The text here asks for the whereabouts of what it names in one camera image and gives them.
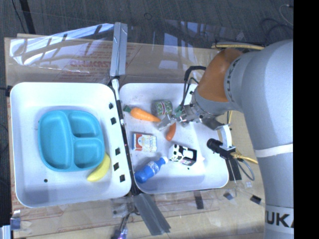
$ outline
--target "tin can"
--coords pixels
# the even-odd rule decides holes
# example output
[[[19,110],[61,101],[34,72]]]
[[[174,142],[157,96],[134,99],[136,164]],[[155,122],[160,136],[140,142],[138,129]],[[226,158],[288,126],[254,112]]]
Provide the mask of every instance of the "tin can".
[[[173,112],[173,105],[170,100],[154,101],[151,106],[151,111],[155,116],[171,114]]]

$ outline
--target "blue divided tray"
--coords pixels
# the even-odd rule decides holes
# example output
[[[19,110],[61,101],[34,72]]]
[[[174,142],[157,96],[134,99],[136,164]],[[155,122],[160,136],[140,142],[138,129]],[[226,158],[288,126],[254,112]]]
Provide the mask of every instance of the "blue divided tray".
[[[98,120],[77,110],[45,113],[39,120],[38,142],[43,163],[55,171],[94,168],[105,152]]]

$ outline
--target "orange toy carrot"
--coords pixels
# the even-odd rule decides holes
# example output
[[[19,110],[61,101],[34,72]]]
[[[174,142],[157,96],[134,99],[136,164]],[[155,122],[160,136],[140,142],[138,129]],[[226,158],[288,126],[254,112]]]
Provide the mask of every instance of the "orange toy carrot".
[[[176,123],[169,126],[169,130],[168,130],[166,137],[165,137],[166,140],[171,141],[175,135],[175,132],[176,132]]]
[[[123,110],[130,113],[132,115],[132,117],[134,117],[136,119],[153,121],[153,122],[160,122],[160,119],[158,117],[156,117],[153,114],[150,114],[150,113],[148,113],[148,112],[146,112],[138,107],[134,107],[131,109],[130,107],[125,106]]]

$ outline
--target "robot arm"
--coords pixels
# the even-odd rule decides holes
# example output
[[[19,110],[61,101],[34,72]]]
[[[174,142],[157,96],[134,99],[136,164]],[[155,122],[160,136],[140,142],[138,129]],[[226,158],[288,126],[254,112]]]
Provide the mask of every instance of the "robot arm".
[[[294,237],[293,41],[261,51],[221,51],[177,119],[220,129],[216,117],[244,114],[265,189],[265,239]]]

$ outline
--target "dark gray floor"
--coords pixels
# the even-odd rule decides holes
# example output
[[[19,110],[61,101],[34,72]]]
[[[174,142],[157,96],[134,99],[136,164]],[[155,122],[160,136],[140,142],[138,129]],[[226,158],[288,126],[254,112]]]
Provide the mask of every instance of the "dark gray floor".
[[[27,32],[18,0],[1,0],[0,38]],[[180,37],[195,47],[209,48],[212,41],[245,41],[268,45],[293,38],[294,0],[28,0],[35,31],[51,35],[99,23],[129,26],[129,41],[164,44],[164,34]],[[188,36],[172,27],[181,21],[213,26],[210,36]],[[0,42],[0,87],[5,88],[4,46]],[[10,219],[10,177],[7,149],[7,114],[0,92],[0,226]]]

